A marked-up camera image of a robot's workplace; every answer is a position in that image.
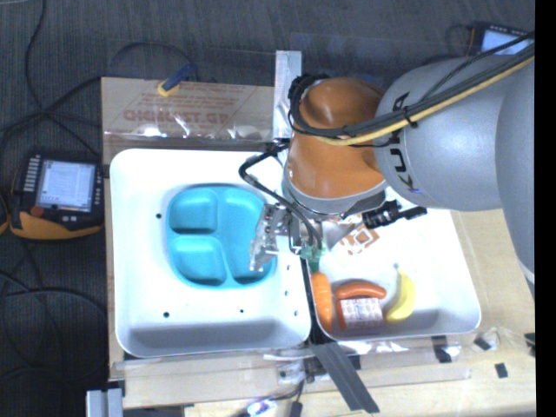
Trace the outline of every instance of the toy banana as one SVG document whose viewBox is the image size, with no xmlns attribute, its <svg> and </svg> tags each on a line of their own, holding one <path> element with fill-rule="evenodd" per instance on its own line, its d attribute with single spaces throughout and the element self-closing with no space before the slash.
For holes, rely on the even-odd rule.
<svg viewBox="0 0 556 417">
<path fill-rule="evenodd" d="M 398 323 L 405 320 L 414 311 L 416 288 L 415 283 L 403 270 L 400 274 L 400 293 L 396 303 L 386 312 L 387 323 Z"/>
</svg>

